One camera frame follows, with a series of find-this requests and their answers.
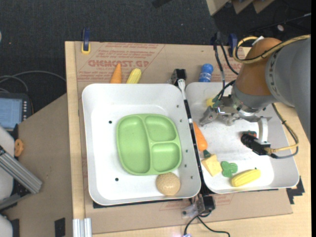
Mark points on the yellow cheese wedge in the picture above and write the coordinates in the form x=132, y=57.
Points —
x=211, y=165

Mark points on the brown cardboard board red print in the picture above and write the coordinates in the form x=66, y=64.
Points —
x=153, y=216

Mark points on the black cylinder on white bracket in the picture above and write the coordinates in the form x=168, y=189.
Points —
x=256, y=144

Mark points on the orange carrot green stem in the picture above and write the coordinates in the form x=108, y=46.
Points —
x=200, y=137

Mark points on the beige round bun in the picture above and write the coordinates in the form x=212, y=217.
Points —
x=168, y=183

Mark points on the thin black and white rod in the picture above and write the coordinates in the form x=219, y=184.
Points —
x=189, y=117

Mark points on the white plastic tray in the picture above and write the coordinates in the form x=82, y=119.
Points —
x=103, y=144
x=229, y=142

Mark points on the yellow corn cob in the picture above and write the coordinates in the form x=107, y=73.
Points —
x=134, y=76
x=245, y=178

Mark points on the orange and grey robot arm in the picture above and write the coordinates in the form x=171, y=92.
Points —
x=279, y=78

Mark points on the green divided plate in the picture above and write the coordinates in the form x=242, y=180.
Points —
x=138, y=144

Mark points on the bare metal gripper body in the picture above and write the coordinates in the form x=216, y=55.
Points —
x=230, y=107

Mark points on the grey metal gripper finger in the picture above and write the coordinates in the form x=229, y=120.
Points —
x=232, y=120
x=208, y=116

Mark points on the small yellow round toy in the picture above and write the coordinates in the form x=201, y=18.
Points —
x=209, y=102

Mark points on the blue bottle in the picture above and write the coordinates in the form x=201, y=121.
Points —
x=205, y=73

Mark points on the green broccoli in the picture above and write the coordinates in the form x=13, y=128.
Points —
x=228, y=169

